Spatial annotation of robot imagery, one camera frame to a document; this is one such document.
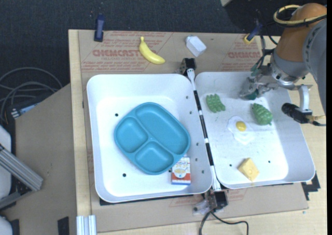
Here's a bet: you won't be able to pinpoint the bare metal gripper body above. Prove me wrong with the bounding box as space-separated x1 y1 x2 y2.
245 65 299 94

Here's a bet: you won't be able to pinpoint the green grapes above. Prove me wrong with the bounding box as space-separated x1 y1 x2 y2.
251 103 274 126
205 93 226 114

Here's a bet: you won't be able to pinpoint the white fried egg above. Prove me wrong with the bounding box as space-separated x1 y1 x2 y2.
227 115 256 145

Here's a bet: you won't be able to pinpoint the thin black and white rod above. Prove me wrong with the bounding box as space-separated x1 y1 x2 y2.
187 69 222 191

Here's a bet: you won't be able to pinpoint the white plastic tray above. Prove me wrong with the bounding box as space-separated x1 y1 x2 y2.
86 73 214 203
194 71 316 190

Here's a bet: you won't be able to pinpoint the white plastic bottle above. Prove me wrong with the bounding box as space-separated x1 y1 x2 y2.
185 35 208 58

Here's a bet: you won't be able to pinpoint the yellow cheese wedge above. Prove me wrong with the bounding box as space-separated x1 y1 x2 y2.
237 157 260 183

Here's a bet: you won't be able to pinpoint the blue divided plate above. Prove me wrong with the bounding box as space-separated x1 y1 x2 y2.
113 102 192 176

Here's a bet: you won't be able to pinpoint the yellow banana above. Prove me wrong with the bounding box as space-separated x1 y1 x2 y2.
139 36 166 65

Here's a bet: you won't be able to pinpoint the white and orange carton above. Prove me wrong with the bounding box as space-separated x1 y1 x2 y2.
171 156 192 186

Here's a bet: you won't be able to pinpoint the brown cardboard board red print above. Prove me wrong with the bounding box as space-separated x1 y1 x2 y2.
77 30 310 232

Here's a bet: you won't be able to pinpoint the black cylinder on white bracket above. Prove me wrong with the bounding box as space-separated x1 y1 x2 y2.
281 85 313 124

